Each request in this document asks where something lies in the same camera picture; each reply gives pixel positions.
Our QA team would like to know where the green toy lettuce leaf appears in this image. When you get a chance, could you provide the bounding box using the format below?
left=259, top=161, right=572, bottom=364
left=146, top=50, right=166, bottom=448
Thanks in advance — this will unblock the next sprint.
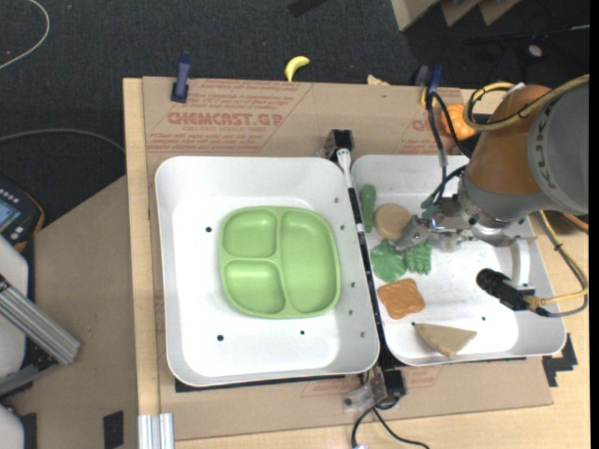
left=370, top=238, right=408, bottom=284

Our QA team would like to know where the tan round biscuit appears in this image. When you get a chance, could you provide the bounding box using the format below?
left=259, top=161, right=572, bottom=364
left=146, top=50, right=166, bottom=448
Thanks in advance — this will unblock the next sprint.
left=373, top=202, right=415, bottom=242

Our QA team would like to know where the thin black and white rod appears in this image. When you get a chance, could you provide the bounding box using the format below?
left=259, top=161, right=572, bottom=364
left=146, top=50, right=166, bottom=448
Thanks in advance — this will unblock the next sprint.
left=336, top=149, right=390, bottom=372

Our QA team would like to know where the orange toy pumpkin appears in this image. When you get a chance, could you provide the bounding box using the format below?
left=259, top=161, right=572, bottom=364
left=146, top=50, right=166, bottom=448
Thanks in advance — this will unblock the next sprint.
left=439, top=103, right=477, bottom=142

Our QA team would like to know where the green divided plate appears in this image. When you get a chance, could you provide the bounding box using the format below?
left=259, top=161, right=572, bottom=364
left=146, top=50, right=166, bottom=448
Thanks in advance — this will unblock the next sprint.
left=217, top=205, right=343, bottom=320

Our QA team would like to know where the black cylinder on white bracket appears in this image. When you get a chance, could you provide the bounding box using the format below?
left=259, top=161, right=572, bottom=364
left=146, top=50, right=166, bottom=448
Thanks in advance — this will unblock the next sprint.
left=475, top=239, right=538, bottom=312

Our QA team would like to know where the yellow banana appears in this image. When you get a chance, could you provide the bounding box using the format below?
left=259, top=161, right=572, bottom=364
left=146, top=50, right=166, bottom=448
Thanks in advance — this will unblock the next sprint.
left=285, top=55, right=312, bottom=83

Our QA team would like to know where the green toy broccoli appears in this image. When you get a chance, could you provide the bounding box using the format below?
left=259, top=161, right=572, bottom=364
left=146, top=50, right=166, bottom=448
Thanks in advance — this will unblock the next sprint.
left=403, top=240, right=433, bottom=277

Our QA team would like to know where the orange toy toast slice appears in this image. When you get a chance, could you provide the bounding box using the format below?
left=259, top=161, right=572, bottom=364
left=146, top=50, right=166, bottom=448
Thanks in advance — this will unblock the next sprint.
left=376, top=277, right=428, bottom=322

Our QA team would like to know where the tan toy pizza slice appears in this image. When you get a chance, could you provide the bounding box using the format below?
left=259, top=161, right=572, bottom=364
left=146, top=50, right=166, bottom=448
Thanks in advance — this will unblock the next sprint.
left=413, top=322, right=479, bottom=360

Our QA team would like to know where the white plastic tray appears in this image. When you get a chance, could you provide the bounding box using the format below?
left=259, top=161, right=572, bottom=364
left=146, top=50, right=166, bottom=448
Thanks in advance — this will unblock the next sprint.
left=153, top=155, right=381, bottom=388
left=349, top=153, right=568, bottom=368

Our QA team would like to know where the black block with thin wires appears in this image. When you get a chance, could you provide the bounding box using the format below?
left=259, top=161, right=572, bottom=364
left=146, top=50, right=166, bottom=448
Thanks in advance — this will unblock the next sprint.
left=321, top=128, right=356, bottom=159
left=343, top=369, right=408, bottom=414

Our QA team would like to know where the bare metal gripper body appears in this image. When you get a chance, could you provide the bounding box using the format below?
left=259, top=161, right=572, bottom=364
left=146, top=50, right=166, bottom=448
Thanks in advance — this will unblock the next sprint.
left=426, top=196, right=514, bottom=253

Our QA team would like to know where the brown cardboard board red print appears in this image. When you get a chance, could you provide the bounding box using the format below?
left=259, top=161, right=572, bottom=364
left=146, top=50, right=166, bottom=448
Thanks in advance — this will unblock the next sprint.
left=141, top=76, right=556, bottom=442

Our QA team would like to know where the green toy pickle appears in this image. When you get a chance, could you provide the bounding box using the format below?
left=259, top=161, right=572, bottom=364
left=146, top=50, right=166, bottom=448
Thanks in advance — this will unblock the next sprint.
left=358, top=183, right=378, bottom=235

